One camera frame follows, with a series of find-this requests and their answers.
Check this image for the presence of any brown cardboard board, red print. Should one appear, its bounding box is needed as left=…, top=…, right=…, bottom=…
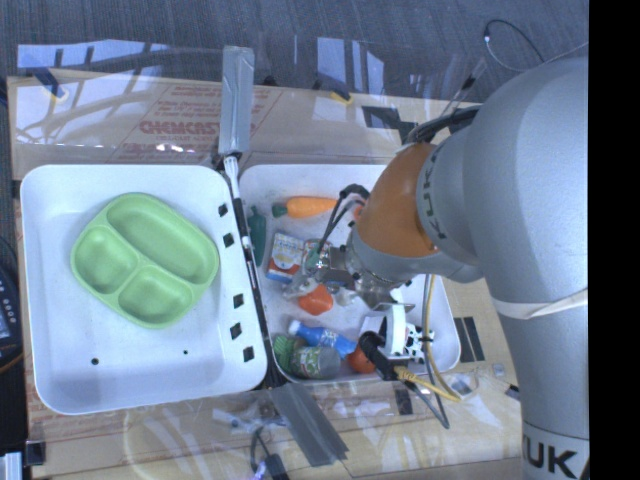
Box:
left=7, top=67, right=524, bottom=479

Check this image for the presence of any white and orange carton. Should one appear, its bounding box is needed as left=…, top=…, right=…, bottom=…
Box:
left=265, top=232, right=305, bottom=285

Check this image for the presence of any blue bottle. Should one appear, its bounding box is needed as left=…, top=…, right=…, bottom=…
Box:
left=288, top=319, right=358, bottom=360

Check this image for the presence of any black block with thin wires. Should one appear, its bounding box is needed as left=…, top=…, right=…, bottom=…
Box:
left=264, top=453, right=291, bottom=480

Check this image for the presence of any orange carrot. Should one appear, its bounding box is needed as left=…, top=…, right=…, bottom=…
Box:
left=271, top=196, right=339, bottom=220

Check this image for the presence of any green divided plate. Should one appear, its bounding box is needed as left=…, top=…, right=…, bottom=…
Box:
left=70, top=192, right=221, bottom=330

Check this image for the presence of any dark green bottle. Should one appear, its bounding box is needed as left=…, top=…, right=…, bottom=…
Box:
left=248, top=205, right=268, bottom=268

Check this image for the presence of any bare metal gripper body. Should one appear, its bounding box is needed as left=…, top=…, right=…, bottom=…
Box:
left=314, top=246, right=416, bottom=314

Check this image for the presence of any green printed can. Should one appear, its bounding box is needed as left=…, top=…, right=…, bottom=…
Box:
left=272, top=335, right=342, bottom=381

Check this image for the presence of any orange ball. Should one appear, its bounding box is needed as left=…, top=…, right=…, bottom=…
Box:
left=347, top=346, right=377, bottom=375

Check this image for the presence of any white plastic tray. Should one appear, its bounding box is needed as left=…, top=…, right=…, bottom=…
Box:
left=19, top=163, right=269, bottom=416
left=238, top=163, right=462, bottom=386

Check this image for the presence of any black cylinder on white bracket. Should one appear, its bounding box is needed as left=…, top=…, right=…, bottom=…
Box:
left=358, top=303, right=417, bottom=382

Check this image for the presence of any black and white carton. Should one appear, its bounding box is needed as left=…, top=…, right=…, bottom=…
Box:
left=403, top=323, right=436, bottom=365

